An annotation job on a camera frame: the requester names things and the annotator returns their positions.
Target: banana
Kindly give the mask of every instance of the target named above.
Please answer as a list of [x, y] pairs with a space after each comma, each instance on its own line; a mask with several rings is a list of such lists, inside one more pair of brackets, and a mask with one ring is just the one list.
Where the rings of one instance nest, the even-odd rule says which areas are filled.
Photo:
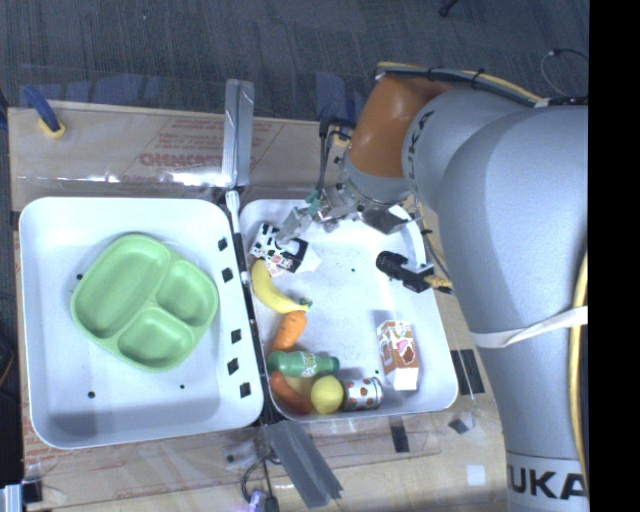
[[283, 315], [296, 309], [309, 311], [308, 304], [298, 304], [276, 288], [263, 260], [256, 260], [253, 267], [251, 267], [251, 282], [256, 297], [258, 297], [260, 302], [265, 306], [274, 311], [282, 313]]

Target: green divided plate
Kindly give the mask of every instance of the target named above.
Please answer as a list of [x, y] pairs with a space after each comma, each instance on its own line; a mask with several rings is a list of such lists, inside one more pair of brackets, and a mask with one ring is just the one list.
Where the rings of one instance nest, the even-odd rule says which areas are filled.
[[211, 325], [219, 296], [197, 266], [147, 235], [113, 242], [71, 299], [78, 327], [122, 360], [152, 372], [175, 368]]

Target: plastic soda bottle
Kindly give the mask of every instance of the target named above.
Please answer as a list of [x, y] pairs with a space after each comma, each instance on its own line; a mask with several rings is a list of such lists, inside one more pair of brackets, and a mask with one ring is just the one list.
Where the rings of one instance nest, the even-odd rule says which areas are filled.
[[278, 371], [287, 377], [313, 377], [319, 373], [333, 373], [340, 368], [337, 357], [323, 357], [313, 352], [271, 352], [267, 358], [267, 371]]

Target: cow print carton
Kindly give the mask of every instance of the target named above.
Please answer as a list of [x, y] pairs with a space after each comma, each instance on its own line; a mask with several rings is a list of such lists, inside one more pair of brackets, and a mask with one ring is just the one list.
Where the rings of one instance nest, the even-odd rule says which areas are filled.
[[399, 391], [417, 389], [418, 353], [411, 324], [404, 320], [387, 320], [376, 332], [386, 379]]

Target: toy carrot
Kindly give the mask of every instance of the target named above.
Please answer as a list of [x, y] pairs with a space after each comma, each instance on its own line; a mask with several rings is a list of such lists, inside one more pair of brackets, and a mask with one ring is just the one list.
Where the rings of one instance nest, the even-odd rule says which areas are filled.
[[296, 393], [280, 372], [269, 374], [269, 386], [278, 400], [282, 400], [296, 414], [309, 414], [313, 411], [313, 403], [307, 397]]
[[306, 326], [307, 316], [304, 311], [295, 310], [287, 313], [280, 322], [271, 351], [288, 351], [298, 340]]

